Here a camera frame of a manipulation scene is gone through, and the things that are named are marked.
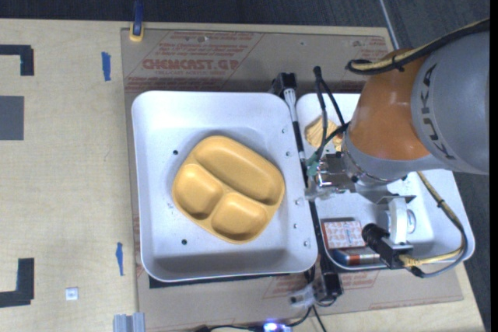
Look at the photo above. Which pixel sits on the thin black and white rod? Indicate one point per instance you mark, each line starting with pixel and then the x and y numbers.
pixel 294 120

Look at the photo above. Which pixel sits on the small white square tile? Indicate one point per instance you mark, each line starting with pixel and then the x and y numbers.
pixel 72 293

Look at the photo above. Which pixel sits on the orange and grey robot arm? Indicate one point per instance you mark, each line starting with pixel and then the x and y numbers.
pixel 428 105

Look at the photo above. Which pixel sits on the white plastic tray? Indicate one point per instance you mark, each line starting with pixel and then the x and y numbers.
pixel 428 221
pixel 163 120

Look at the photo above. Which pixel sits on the brown cardboard board red print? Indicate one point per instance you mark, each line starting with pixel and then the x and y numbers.
pixel 202 62

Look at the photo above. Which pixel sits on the orange toy biscuit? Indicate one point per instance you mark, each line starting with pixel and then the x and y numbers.
pixel 316 132

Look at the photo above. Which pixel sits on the orange divided plate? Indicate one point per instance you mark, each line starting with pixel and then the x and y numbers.
pixel 229 186

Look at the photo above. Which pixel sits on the orange and white patterned carton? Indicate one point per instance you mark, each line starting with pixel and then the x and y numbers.
pixel 342 234

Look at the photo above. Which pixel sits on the black cylinder on white bracket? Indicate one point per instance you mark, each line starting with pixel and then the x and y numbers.
pixel 383 243

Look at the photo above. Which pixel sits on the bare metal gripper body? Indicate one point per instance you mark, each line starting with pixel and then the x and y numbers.
pixel 335 175

